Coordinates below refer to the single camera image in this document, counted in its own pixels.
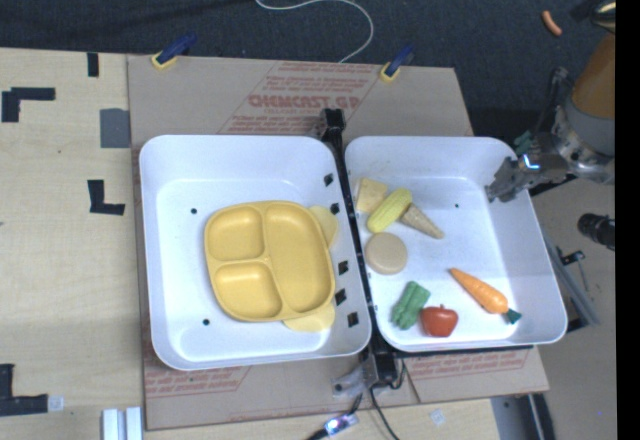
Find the brown cardboard board red print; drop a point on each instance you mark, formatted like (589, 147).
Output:
(200, 98)

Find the beige round biscuit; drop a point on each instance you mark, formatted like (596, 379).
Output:
(386, 253)

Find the orange carrot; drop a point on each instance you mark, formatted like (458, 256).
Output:
(480, 294)

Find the yellow corn cob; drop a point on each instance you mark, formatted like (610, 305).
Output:
(389, 210)

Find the beige ice cream cone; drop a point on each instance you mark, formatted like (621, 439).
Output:
(420, 222)

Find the yellow cheese wedge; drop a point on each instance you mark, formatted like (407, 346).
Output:
(371, 194)

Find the yellow divided plate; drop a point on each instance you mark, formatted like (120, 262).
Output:
(290, 253)

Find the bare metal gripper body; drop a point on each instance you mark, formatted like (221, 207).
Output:
(555, 163)

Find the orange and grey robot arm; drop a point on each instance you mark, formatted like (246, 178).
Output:
(595, 78)

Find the thin black rod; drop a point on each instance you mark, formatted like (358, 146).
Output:
(353, 228)

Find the black cylinder on white bracket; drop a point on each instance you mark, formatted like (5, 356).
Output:
(597, 228)

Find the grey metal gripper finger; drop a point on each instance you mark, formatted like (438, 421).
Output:
(506, 170)
(502, 193)

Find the white plastic tray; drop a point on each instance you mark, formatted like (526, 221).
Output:
(180, 178)
(480, 238)

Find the pale yellow flat piece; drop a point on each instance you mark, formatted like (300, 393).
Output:
(327, 224)
(312, 323)

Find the green vegetable bundle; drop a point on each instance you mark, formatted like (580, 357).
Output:
(410, 305)

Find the orange sausage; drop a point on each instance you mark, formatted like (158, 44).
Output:
(551, 23)

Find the red tomato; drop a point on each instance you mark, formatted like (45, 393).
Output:
(439, 321)

